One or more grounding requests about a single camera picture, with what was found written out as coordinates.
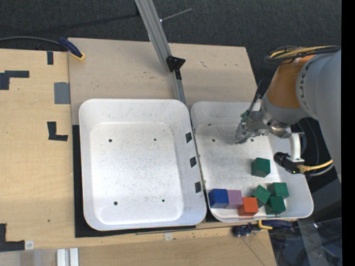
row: green cube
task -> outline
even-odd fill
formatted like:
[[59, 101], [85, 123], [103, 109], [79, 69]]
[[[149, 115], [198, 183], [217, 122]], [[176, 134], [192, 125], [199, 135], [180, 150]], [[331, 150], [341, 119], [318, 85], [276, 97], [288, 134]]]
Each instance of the green cube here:
[[271, 196], [271, 192], [262, 187], [261, 185], [258, 185], [251, 196], [257, 199], [257, 205], [260, 208], [266, 204], [267, 200]]
[[267, 215], [270, 214], [281, 214], [282, 212], [286, 211], [286, 206], [283, 201], [282, 196], [270, 196], [266, 205], [265, 205], [265, 212]]
[[281, 196], [283, 199], [288, 197], [287, 184], [284, 182], [274, 182], [267, 187], [273, 196]]
[[258, 177], [265, 177], [270, 173], [270, 160], [257, 157], [251, 163], [251, 174]]

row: block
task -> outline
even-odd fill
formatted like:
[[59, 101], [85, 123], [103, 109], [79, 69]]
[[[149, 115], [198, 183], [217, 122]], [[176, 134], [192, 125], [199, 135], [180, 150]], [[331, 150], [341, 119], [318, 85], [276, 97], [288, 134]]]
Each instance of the block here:
[[255, 197], [243, 197], [243, 205], [239, 206], [238, 214], [241, 217], [252, 217], [259, 211]]
[[266, 204], [271, 196], [271, 192], [261, 185], [258, 185], [251, 196], [257, 199], [257, 205], [260, 208]]
[[265, 177], [270, 173], [270, 160], [257, 157], [251, 163], [251, 174], [258, 177]]
[[286, 206], [283, 201], [282, 196], [270, 196], [266, 205], [265, 205], [265, 212], [267, 215], [270, 214], [281, 214], [286, 211]]
[[209, 201], [211, 208], [224, 209], [229, 204], [227, 189], [212, 189]]
[[227, 190], [229, 204], [226, 209], [238, 209], [243, 205], [243, 196], [241, 190]]
[[274, 182], [267, 187], [273, 196], [282, 196], [283, 199], [288, 197], [287, 184], [284, 182]]

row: blue cube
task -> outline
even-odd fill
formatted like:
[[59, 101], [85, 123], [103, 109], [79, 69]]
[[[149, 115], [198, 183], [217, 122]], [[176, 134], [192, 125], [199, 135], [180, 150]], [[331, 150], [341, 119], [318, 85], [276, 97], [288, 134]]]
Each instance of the blue cube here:
[[229, 204], [227, 189], [212, 189], [209, 200], [211, 208], [224, 209]]

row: white tray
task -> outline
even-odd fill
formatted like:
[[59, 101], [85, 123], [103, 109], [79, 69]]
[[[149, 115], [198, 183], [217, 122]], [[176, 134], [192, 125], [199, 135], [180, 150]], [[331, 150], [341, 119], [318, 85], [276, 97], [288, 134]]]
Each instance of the white tray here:
[[92, 228], [192, 226], [204, 219], [182, 102], [91, 99], [79, 109], [79, 125], [84, 217]]
[[[286, 211], [277, 217], [308, 217], [313, 212], [313, 199], [305, 176], [292, 175], [273, 160], [276, 152], [291, 152], [290, 141], [269, 134], [255, 137], [244, 144], [234, 143], [240, 115], [249, 105], [250, 103], [201, 101], [191, 108], [206, 192], [214, 188], [235, 189], [241, 190], [243, 197], [248, 197], [258, 185], [267, 188], [273, 182], [285, 182], [290, 196], [285, 199]], [[271, 172], [264, 178], [251, 175], [251, 161], [257, 157], [270, 160]], [[241, 217], [236, 209], [210, 210], [222, 222], [275, 218], [275, 215], [266, 214], [264, 206], [253, 217]]]

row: orange cube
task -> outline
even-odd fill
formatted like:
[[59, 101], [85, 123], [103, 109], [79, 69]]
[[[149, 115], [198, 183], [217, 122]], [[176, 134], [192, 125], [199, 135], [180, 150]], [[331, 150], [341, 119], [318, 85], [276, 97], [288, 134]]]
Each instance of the orange cube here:
[[259, 211], [255, 197], [243, 197], [243, 205], [238, 208], [239, 216], [252, 217]]

